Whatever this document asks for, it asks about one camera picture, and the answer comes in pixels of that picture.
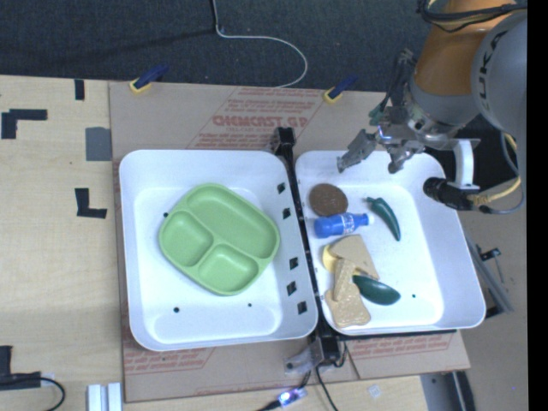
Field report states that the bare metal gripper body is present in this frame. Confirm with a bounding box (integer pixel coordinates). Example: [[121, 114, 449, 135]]
[[375, 104, 456, 154]]

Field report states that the brown round biscuit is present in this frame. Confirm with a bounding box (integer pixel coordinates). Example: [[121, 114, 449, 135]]
[[308, 182, 348, 218]]

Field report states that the green chili pepper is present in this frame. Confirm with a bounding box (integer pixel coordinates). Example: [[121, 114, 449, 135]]
[[366, 196, 402, 242]]

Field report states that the blue plastic bottle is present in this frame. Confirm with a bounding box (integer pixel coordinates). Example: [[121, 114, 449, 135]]
[[313, 212, 376, 238]]

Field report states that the tan and yellow cheese wedge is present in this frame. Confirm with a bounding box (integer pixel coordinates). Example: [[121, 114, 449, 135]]
[[321, 234, 380, 281]]

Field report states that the white plastic tray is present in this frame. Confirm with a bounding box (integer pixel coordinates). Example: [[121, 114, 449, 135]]
[[118, 148, 319, 353], [294, 149, 487, 337]]

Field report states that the tan waffle cracker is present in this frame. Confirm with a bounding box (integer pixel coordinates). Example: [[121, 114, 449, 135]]
[[331, 258, 358, 302]]

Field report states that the dark green oval vegetable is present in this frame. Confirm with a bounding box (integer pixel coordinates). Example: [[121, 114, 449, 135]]
[[351, 274, 402, 307]]

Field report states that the tan bread slice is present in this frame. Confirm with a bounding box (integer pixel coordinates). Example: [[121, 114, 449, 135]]
[[324, 283, 372, 330]]

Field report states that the green divided plate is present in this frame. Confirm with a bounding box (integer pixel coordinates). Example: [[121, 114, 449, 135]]
[[158, 182, 281, 297]]

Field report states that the brown cardboard board red print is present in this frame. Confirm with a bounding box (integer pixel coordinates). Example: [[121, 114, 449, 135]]
[[107, 80, 471, 403]]

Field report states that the black cylinder on white bracket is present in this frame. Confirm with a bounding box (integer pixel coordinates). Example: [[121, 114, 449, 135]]
[[422, 138, 481, 211]]

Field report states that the black block with wires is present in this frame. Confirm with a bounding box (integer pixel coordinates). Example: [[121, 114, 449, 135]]
[[308, 331, 347, 366], [271, 127, 297, 157]]

